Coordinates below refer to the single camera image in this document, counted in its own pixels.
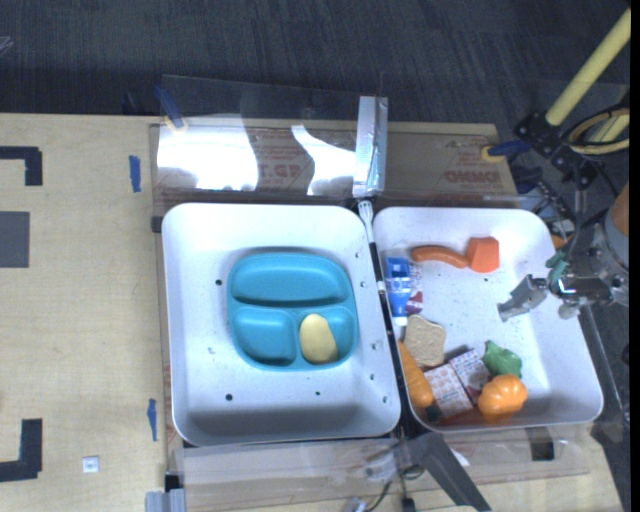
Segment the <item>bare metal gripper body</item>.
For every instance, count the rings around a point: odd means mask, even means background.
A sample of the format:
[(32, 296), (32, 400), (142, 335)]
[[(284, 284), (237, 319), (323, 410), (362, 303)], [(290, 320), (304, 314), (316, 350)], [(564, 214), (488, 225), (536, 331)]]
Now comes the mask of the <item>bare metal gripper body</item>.
[(569, 255), (569, 244), (549, 258), (545, 266), (549, 291), (564, 307), (594, 304), (629, 306), (629, 246), (593, 243)]

